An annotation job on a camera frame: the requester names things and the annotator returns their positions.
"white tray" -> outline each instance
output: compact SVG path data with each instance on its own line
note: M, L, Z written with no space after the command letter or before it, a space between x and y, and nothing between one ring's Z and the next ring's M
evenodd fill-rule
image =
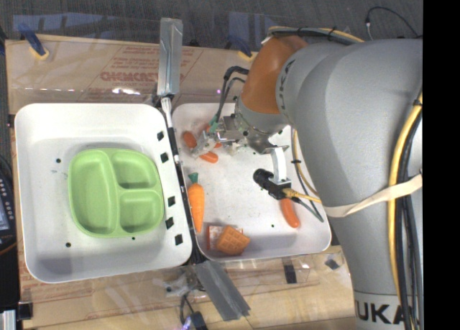
M188 260L192 242L158 110L144 104L31 104L17 113L15 129L25 262L34 277L61 283L176 267ZM69 162L80 151L98 147L124 147L154 160L165 198L159 227L135 239L94 238L74 224ZM163 163L164 152L169 160ZM175 199L171 206L169 197ZM170 218L174 224L167 229ZM176 244L176 237L182 243Z
M304 207L296 204L295 210L300 220L297 229L289 226L280 210L279 202L268 195L254 182L252 175L256 169L273 171L269 155L256 155L248 147L240 148L231 156L223 147L215 149L219 160L211 164L200 158L194 159L185 145L182 134L191 131L197 137L216 113L218 104L183 104L172 113L176 129L176 139L187 185L187 175L198 173L198 182L206 193L203 228L197 234L202 253L212 260L249 260L306 255L324 251L331 242L331 230L322 205L316 204L324 222L321 223ZM230 115L233 104L225 104L222 115ZM271 139L275 145L290 145L290 128ZM302 191L290 162L291 148L285 151L287 176L293 181L293 188ZM229 257L218 251L207 250L206 228L209 225L232 225L242 228L251 239L249 246L238 257Z

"green plate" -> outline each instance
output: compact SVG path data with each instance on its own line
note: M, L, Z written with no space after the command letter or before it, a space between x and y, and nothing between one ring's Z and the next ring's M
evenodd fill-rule
M92 237L146 233L163 219L160 176L153 160L141 152L79 152L70 162L68 187L73 220Z

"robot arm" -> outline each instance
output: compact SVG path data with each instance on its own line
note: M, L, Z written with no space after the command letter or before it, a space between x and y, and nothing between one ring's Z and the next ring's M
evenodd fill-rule
M299 31L286 30L264 44L234 116L220 119L215 135L220 142L245 139L257 152L268 153L274 147L269 138L290 125L322 204L358 203L389 185L401 129L414 100L421 100L423 42L359 42L343 34L307 45L293 32ZM421 111L417 119L394 184L422 168ZM344 218L329 217L350 269L358 329L423 329L422 190L397 201L404 204L391 200ZM402 223L392 221L390 205L405 211L397 221L411 221L410 231L401 232ZM395 235L399 239L393 242ZM409 264L401 260L407 252L400 247L409 240L418 247L409 252L418 263L413 274L418 285L412 289L403 285L411 279Z

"carrot green top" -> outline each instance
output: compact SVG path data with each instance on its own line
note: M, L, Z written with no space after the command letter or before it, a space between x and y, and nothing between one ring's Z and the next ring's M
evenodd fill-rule
M198 173L191 173L188 175L192 183L198 183Z

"beige strap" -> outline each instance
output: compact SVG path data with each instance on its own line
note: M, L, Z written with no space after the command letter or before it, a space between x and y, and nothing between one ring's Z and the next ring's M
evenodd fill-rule
M371 205L375 205L379 202L385 202L394 200L395 198L403 197L414 193L416 190L422 188L423 178L421 174L417 174L407 182L391 185L386 189L377 192L376 194L366 198L365 200L358 203L351 203L350 205L337 206L337 207L325 207L324 211L326 214L333 218L344 218L345 216L354 214Z

